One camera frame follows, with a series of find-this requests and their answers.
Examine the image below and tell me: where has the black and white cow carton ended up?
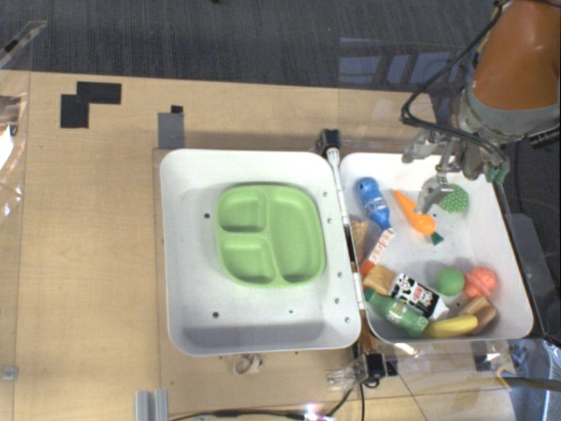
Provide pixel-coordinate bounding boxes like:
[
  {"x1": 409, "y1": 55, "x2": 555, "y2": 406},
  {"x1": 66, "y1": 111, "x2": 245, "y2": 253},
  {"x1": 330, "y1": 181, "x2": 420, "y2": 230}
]
[{"x1": 387, "y1": 272, "x2": 451, "y2": 322}]

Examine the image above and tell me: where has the green ball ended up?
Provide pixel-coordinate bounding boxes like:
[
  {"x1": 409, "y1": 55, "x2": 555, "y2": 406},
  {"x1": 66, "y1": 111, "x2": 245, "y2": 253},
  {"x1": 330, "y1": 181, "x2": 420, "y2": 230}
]
[{"x1": 434, "y1": 267, "x2": 466, "y2": 297}]

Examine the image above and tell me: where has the green bottle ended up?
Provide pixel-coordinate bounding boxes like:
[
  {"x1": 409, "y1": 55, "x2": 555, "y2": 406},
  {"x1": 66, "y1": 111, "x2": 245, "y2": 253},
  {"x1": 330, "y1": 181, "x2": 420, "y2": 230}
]
[{"x1": 364, "y1": 288, "x2": 430, "y2": 339}]

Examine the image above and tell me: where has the orange carrot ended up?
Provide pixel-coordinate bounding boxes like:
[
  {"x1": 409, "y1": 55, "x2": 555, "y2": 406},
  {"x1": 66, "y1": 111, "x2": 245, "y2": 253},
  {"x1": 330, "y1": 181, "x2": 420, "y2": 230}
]
[{"x1": 394, "y1": 189, "x2": 445, "y2": 246}]

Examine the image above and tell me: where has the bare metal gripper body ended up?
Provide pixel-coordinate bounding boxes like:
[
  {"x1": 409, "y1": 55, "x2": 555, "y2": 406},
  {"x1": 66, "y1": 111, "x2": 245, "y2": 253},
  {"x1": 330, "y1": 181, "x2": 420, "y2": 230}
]
[{"x1": 401, "y1": 127, "x2": 509, "y2": 182}]

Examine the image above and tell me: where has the white plastic tray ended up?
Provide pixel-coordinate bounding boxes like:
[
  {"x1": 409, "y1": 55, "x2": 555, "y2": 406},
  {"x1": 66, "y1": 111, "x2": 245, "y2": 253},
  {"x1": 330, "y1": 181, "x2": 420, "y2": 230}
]
[
  {"x1": 159, "y1": 148, "x2": 363, "y2": 358},
  {"x1": 339, "y1": 152, "x2": 536, "y2": 346}
]

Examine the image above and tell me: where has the tan biscuit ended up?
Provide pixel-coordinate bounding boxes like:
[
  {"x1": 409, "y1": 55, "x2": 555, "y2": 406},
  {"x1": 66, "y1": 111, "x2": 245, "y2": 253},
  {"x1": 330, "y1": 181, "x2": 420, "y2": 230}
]
[{"x1": 362, "y1": 264, "x2": 398, "y2": 296}]

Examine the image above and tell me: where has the orange and white packet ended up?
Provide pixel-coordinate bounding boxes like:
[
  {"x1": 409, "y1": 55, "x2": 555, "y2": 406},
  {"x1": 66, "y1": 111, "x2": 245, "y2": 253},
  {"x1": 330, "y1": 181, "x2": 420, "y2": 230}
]
[{"x1": 359, "y1": 228, "x2": 396, "y2": 277}]

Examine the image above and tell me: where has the brown bread roll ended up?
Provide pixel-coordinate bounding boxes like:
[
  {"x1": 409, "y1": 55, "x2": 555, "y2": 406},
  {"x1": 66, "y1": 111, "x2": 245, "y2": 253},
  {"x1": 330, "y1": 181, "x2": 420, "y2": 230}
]
[{"x1": 457, "y1": 296, "x2": 498, "y2": 335}]

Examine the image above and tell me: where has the green divided plate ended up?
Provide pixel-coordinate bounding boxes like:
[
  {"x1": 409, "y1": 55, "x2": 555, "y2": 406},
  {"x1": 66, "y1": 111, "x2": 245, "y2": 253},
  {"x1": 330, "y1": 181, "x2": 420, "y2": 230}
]
[{"x1": 214, "y1": 183, "x2": 327, "y2": 289}]

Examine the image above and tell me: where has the blue bottle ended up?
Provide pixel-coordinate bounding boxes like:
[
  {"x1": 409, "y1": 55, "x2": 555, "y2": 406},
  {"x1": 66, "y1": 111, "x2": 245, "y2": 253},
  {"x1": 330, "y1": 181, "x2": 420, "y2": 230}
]
[{"x1": 354, "y1": 176, "x2": 393, "y2": 231}]

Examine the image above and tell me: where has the black block with thin wires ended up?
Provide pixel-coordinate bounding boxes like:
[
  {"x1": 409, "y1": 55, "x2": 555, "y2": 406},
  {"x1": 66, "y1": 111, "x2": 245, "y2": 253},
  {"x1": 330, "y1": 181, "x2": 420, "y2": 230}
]
[
  {"x1": 365, "y1": 352, "x2": 387, "y2": 380},
  {"x1": 318, "y1": 128, "x2": 343, "y2": 151}
]

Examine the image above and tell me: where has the yellow banana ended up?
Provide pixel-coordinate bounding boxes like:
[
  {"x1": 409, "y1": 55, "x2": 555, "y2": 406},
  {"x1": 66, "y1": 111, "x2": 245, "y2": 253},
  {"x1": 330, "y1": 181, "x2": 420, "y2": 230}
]
[{"x1": 421, "y1": 314, "x2": 479, "y2": 340}]

